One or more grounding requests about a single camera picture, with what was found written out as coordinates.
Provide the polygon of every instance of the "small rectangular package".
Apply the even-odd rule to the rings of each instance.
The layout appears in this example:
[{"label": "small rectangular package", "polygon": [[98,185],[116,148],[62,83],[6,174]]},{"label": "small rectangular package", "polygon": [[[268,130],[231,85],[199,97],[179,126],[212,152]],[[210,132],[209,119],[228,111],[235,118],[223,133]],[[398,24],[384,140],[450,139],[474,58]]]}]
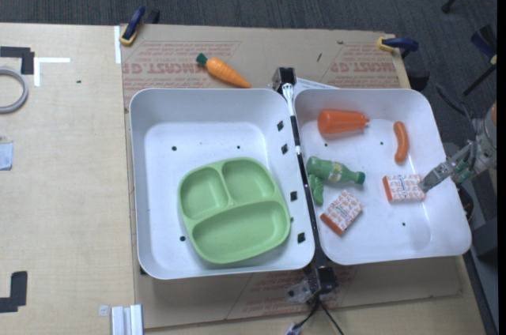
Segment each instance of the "small rectangular package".
[{"label": "small rectangular package", "polygon": [[341,235],[362,211],[362,204],[348,191],[342,191],[319,218]]},{"label": "small rectangular package", "polygon": [[416,201],[422,200],[425,193],[420,189],[419,175],[386,175],[383,177],[383,186],[387,199],[395,201]]}]

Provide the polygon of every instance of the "gray ring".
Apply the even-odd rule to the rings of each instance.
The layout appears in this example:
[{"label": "gray ring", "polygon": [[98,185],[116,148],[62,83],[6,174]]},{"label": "gray ring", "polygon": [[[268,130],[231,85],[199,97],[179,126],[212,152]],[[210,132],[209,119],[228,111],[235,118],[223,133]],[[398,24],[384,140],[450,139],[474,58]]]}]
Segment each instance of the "gray ring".
[{"label": "gray ring", "polygon": [[21,93],[21,97],[18,100],[16,100],[16,102],[10,104],[9,106],[0,106],[0,115],[1,115],[5,113],[12,113],[13,111],[16,111],[23,105],[23,103],[26,101],[26,98],[28,97],[28,85],[26,84],[25,79],[20,73],[14,70],[10,70],[9,68],[0,68],[0,75],[7,75],[9,77],[17,79],[21,84],[21,86],[23,87],[23,93]]}]

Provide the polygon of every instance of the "green divided plate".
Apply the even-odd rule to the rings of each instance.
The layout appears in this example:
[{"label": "green divided plate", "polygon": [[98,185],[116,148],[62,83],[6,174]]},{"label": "green divided plate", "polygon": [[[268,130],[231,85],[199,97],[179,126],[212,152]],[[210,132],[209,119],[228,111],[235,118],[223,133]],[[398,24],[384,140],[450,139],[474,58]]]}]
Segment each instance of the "green divided plate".
[{"label": "green divided plate", "polygon": [[194,248],[208,262],[225,264],[282,244],[290,216],[269,171],[252,158],[213,162],[188,172],[178,206]]}]

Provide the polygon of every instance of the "sausage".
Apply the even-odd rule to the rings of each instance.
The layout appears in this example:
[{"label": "sausage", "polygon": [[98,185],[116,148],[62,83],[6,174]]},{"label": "sausage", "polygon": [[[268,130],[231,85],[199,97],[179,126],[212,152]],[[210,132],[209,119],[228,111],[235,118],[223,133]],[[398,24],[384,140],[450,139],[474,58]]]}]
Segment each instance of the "sausage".
[{"label": "sausage", "polygon": [[397,152],[395,153],[395,162],[398,164],[403,163],[408,155],[408,149],[410,147],[410,140],[408,138],[408,132],[403,122],[394,123],[394,133],[397,137]]}]

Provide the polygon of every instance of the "orange carrot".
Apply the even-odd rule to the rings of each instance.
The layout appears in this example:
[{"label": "orange carrot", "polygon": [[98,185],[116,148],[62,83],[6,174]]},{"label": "orange carrot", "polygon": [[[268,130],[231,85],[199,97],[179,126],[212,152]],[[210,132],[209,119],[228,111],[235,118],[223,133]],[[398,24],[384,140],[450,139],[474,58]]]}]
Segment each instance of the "orange carrot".
[{"label": "orange carrot", "polygon": [[230,84],[240,86],[242,88],[250,88],[251,84],[246,81],[237,71],[229,64],[219,58],[207,58],[204,54],[199,54],[197,62],[206,64],[206,68],[210,74]]},{"label": "orange carrot", "polygon": [[403,122],[394,123],[394,132],[397,137],[397,152],[395,153],[395,162],[401,164],[408,155],[408,148],[410,147],[410,141],[408,139],[408,133],[406,126]]}]

